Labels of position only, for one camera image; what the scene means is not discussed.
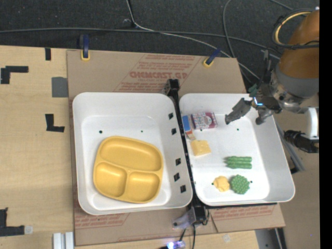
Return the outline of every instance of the yellow plate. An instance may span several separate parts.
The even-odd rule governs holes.
[[[163,157],[152,144],[111,136],[99,146],[93,183],[103,195],[132,203],[147,203],[158,194]]]

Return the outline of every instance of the cardboard sheet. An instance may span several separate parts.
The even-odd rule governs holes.
[[[179,237],[172,220],[186,208],[163,211],[92,216],[85,213],[77,199],[75,142],[72,102],[82,92],[162,92],[167,79],[179,79],[182,96],[186,93],[244,93],[245,87],[236,59],[216,58],[210,68],[206,57],[132,52],[90,51],[82,61],[79,50],[67,51],[68,94],[70,106],[73,166],[75,244],[91,245]],[[225,207],[210,210],[206,226],[197,235],[217,232],[283,227],[280,207],[276,205]]]

